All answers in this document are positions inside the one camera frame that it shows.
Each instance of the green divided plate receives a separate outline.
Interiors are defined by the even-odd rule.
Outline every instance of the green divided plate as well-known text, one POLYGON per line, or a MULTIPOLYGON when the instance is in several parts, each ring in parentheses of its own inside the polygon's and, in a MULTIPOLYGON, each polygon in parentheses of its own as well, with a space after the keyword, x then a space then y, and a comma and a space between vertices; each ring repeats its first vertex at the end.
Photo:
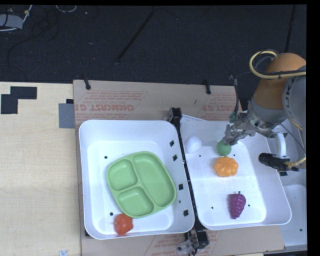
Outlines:
POLYGON ((109 165, 106 180, 120 209, 132 218, 154 214, 171 205, 175 183, 157 155, 141 151, 109 165))

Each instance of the toy tomato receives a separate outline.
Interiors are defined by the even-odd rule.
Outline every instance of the toy tomato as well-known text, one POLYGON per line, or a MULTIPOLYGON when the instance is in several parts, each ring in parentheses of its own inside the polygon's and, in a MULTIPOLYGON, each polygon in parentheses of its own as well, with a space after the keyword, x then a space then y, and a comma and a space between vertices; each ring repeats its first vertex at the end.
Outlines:
POLYGON ((119 235, 123 235, 134 227, 133 220, 130 216, 120 213, 114 219, 114 229, 119 235))
POLYGON ((219 176, 229 177, 236 175, 239 165, 233 158, 223 156, 216 160, 213 167, 219 176))

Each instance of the white tray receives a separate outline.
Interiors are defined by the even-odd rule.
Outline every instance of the white tray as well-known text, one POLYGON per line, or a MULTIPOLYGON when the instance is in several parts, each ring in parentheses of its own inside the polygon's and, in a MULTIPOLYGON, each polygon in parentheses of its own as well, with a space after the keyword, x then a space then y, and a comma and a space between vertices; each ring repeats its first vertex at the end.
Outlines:
POLYGON ((88 120, 79 128, 84 226, 95 239, 113 239, 192 229, 195 215, 176 128, 163 120, 88 120), (173 204, 150 216, 133 219, 133 229, 123 236, 114 230, 122 211, 106 180, 107 167, 126 155, 149 151, 169 171, 176 187, 173 204))
POLYGON ((181 125, 184 147, 191 136, 202 141, 201 149, 195 153, 187 153, 184 148, 199 221, 210 230, 288 223, 291 209, 280 176, 276 169, 259 162, 260 153, 270 152, 264 136, 256 134, 239 140, 228 155, 239 165, 237 174, 217 175, 214 163, 221 155, 216 146, 227 124, 226 121, 188 120, 181 125), (240 217, 232 219, 228 195, 238 191, 245 196, 246 205, 240 217))

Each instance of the purple object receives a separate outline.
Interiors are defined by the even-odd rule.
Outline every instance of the purple object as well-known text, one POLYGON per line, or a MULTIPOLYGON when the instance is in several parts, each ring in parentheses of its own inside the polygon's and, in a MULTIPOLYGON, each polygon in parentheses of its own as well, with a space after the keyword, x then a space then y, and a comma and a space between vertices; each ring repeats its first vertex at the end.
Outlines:
POLYGON ((229 198, 230 213, 233 219, 240 216, 246 205, 246 198, 243 194, 231 194, 229 198))

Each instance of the red object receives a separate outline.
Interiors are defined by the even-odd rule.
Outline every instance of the red object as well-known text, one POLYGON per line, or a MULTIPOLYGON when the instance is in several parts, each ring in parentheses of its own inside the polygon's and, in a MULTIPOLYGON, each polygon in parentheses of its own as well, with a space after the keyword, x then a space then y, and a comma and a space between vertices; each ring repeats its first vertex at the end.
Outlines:
POLYGON ((246 198, 243 194, 231 194, 229 199, 230 213, 233 219, 240 216, 246 205, 246 198))
POLYGON ((114 219, 114 229, 119 235, 129 232, 133 227, 133 219, 124 213, 118 214, 114 219))

